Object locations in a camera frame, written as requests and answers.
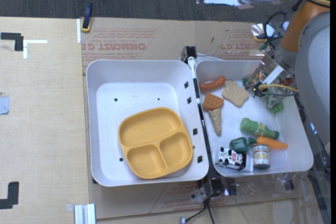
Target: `hot dog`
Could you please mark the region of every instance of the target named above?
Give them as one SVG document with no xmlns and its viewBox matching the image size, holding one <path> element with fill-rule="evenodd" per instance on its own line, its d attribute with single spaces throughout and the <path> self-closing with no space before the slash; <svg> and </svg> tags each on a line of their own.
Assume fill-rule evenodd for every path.
<svg viewBox="0 0 336 224">
<path fill-rule="evenodd" d="M 203 91 L 209 91 L 218 88 L 219 86 L 224 85 L 226 79 L 224 77 L 219 77 L 218 79 L 215 79 L 212 82 L 209 83 L 201 83 L 199 85 L 199 88 Z"/>
</svg>

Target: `yellow plate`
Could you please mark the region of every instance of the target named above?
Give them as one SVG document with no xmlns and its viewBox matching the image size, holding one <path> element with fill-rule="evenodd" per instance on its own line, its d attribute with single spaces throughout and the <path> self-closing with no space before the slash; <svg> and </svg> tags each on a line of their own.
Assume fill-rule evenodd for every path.
<svg viewBox="0 0 336 224">
<path fill-rule="evenodd" d="M 169 108 L 149 109 L 127 117 L 119 125 L 118 140 L 129 167 L 144 179 L 180 170 L 193 157 L 188 132 Z"/>
</svg>

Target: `tin can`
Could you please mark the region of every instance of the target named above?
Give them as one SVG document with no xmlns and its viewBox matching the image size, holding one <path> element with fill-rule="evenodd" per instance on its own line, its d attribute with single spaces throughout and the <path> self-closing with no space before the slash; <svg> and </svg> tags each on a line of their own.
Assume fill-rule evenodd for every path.
<svg viewBox="0 0 336 224">
<path fill-rule="evenodd" d="M 253 147 L 253 168 L 268 169 L 269 165 L 269 148 L 266 145 L 255 145 Z"/>
</svg>

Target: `green pepper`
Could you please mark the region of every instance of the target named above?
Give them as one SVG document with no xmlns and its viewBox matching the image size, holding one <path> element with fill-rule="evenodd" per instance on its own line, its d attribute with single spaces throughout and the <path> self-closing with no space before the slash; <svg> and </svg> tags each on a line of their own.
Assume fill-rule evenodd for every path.
<svg viewBox="0 0 336 224">
<path fill-rule="evenodd" d="M 246 138 L 239 137 L 239 138 L 231 140 L 230 149 L 238 153 L 247 153 L 249 147 L 248 147 Z"/>
</svg>

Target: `white tray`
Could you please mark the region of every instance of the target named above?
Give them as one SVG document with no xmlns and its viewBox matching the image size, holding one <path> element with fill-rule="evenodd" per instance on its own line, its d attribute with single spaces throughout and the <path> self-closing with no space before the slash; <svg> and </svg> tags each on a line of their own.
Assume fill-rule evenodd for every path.
<svg viewBox="0 0 336 224">
<path fill-rule="evenodd" d="M 87 68 L 87 87 L 91 171 L 100 185 L 181 182 L 199 180 L 207 174 L 209 162 L 188 65 L 178 60 L 97 60 Z M 193 158 L 177 172 L 141 179 L 125 161 L 118 127 L 128 116 L 160 106 L 180 116 L 193 145 Z"/>
<path fill-rule="evenodd" d="M 234 60 L 204 60 L 197 64 L 196 75 L 198 83 L 210 82 L 223 76 L 226 80 L 235 81 L 243 88 L 243 78 L 249 78 L 260 61 L 234 61 Z M 210 93 L 222 97 L 224 86 L 211 91 Z M 200 91 L 201 101 L 205 97 L 204 91 Z M 300 172 L 309 170 L 313 164 L 313 154 L 306 136 L 305 129 L 296 106 L 294 97 L 283 99 L 284 109 L 275 115 L 266 109 L 266 102 L 263 98 L 253 97 L 249 90 L 249 97 L 238 108 L 227 100 L 222 106 L 222 134 L 216 135 L 208 112 L 204 111 L 204 121 L 208 131 L 209 143 L 214 164 L 218 161 L 219 148 L 229 148 L 232 139 L 246 137 L 239 129 L 242 118 L 250 118 L 267 125 L 271 130 L 280 132 L 279 141 L 288 145 L 286 150 L 272 150 L 269 152 L 270 168 L 265 170 L 237 171 L 227 167 L 215 165 L 216 170 L 226 177 L 241 177 L 271 173 Z"/>
</svg>

